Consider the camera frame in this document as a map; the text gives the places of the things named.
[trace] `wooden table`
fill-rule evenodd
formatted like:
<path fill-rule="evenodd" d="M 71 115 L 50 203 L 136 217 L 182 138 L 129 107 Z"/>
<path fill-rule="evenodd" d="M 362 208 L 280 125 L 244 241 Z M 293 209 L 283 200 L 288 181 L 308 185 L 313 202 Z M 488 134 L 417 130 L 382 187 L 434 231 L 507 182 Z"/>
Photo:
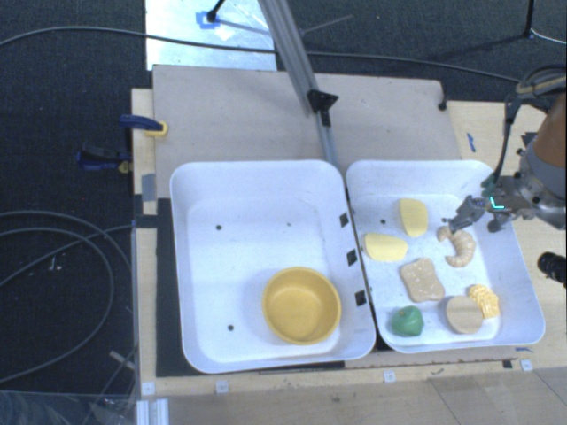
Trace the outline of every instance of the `wooden table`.
<path fill-rule="evenodd" d="M 132 112 L 153 118 L 152 96 L 150 89 L 133 90 Z M 449 102 L 448 112 L 461 158 L 495 166 L 501 149 L 503 104 Z M 515 151 L 523 146 L 520 135 L 536 132 L 542 120 L 543 114 L 532 108 L 520 111 L 504 174 L 517 169 Z M 474 139 L 474 152 L 468 135 Z M 156 172 L 155 140 L 142 131 L 134 131 L 132 137 L 134 191 L 141 195 L 143 178 Z M 151 194 L 142 207 L 144 214 L 156 213 Z M 565 256 L 565 234 L 539 220 L 516 221 L 514 227 L 547 323 L 537 344 L 475 352 L 371 353 L 341 370 L 160 378 L 155 375 L 157 231 L 137 228 L 135 301 L 141 396 L 169 398 L 171 423 L 463 424 L 530 423 L 531 418 L 538 423 L 559 423 L 567 414 L 565 289 L 547 279 L 536 263 L 544 251 Z M 503 360 L 511 361 L 512 367 L 505 368 Z M 392 374 L 396 382 L 386 382 Z M 229 393 L 215 393 L 217 382 L 227 382 Z"/>

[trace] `toy food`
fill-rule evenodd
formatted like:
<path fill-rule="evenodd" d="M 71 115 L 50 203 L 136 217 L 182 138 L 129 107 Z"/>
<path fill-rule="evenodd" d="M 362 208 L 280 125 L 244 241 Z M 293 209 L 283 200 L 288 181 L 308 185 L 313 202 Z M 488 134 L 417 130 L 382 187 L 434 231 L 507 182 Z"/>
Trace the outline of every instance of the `toy food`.
<path fill-rule="evenodd" d="M 427 207 L 419 200 L 401 198 L 400 214 L 408 236 L 418 237 L 427 231 Z"/>
<path fill-rule="evenodd" d="M 402 266 L 400 277 L 414 302 L 439 301 L 445 296 L 445 288 L 437 278 L 430 259 L 422 258 Z"/>
<path fill-rule="evenodd" d="M 447 263 L 452 267 L 467 266 L 472 260 L 477 247 L 477 243 L 472 239 L 472 235 L 464 230 L 457 230 L 453 234 L 449 227 L 441 227 L 437 232 L 437 239 L 441 242 L 447 238 L 453 243 L 454 249 L 457 252 L 455 256 L 445 257 Z"/>
<path fill-rule="evenodd" d="M 408 252 L 408 243 L 395 236 L 367 233 L 362 245 L 365 253 L 376 261 L 399 261 Z"/>
<path fill-rule="evenodd" d="M 471 297 L 451 297 L 446 313 L 449 325 L 459 334 L 474 334 L 482 326 L 482 312 Z"/>
<path fill-rule="evenodd" d="M 484 318 L 493 318 L 500 315 L 498 296 L 485 285 L 472 285 L 469 288 L 469 296 L 480 307 Z"/>
<path fill-rule="evenodd" d="M 419 336 L 423 330 L 423 316 L 415 305 L 403 307 L 392 317 L 392 332 L 398 336 Z"/>

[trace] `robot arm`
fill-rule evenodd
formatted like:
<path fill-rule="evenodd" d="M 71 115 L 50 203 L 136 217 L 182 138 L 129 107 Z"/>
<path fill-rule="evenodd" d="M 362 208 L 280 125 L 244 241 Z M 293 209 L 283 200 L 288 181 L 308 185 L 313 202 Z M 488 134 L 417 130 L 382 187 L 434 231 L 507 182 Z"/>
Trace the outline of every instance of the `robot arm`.
<path fill-rule="evenodd" d="M 544 68 L 518 84 L 515 98 L 506 103 L 506 121 L 501 161 L 481 186 L 482 197 L 468 196 L 448 221 L 452 232 L 471 225 L 485 212 L 493 215 L 491 232 L 502 229 L 513 219 L 538 217 L 559 230 L 565 230 L 565 69 Z M 542 74 L 548 75 L 542 80 Z M 563 92 L 543 121 L 537 136 L 521 153 L 519 170 L 513 176 L 500 176 L 511 125 L 521 104 L 540 104 L 541 97 Z"/>

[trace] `yellow bowl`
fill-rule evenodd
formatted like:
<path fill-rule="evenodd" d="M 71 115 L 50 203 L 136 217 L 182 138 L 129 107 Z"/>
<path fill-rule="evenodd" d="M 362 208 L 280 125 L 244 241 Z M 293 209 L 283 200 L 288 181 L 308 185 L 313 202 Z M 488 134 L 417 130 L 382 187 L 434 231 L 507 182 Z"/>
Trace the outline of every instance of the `yellow bowl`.
<path fill-rule="evenodd" d="M 307 267 L 289 267 L 274 275 L 262 297 L 269 327 L 291 344 L 316 344 L 340 321 L 341 304 L 330 280 Z"/>

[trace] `green toy vegetable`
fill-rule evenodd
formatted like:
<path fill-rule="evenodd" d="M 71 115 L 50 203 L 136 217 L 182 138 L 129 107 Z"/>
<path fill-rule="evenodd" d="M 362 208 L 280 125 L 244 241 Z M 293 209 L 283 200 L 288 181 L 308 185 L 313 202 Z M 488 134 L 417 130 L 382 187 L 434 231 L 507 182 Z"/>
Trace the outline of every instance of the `green toy vegetable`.
<path fill-rule="evenodd" d="M 415 305 L 398 310 L 392 317 L 392 330 L 398 336 L 419 336 L 423 330 L 423 316 Z"/>

